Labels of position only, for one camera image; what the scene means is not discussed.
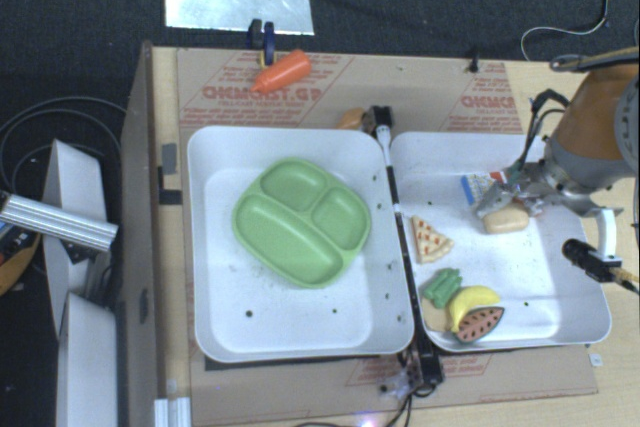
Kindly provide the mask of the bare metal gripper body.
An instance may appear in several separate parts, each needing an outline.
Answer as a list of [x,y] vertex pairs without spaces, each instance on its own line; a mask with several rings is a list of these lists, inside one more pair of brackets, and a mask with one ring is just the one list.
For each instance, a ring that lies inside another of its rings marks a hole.
[[622,207],[596,204],[591,199],[595,190],[580,185],[552,160],[527,162],[520,169],[513,165],[506,187],[530,217],[540,215],[549,205],[563,206],[579,217],[596,217],[604,210],[611,210],[615,216],[623,212]]

